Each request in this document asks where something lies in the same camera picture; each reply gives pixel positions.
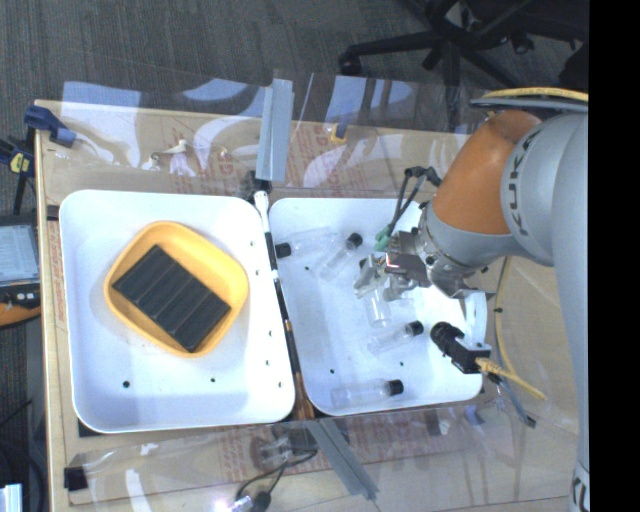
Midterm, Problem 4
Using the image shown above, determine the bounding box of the yellow plate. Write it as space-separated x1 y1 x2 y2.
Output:
103 220 251 359

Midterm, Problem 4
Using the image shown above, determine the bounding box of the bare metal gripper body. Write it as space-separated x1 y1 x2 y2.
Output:
383 229 433 291

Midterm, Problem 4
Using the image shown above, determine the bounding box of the black cylinder on white bracket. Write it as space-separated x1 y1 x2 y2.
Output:
429 290 494 375

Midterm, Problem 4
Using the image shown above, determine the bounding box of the thin black and white rod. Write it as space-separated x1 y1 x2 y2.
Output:
253 190 315 420

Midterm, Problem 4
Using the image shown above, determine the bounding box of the brown cardboard board red print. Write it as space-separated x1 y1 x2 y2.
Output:
44 112 506 476

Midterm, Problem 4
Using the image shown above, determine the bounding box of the black ribbed rectangular panel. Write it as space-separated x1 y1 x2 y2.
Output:
111 244 233 354

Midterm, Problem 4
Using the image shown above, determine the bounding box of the white plastic tray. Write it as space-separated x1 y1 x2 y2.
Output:
268 197 485 417
58 188 297 434

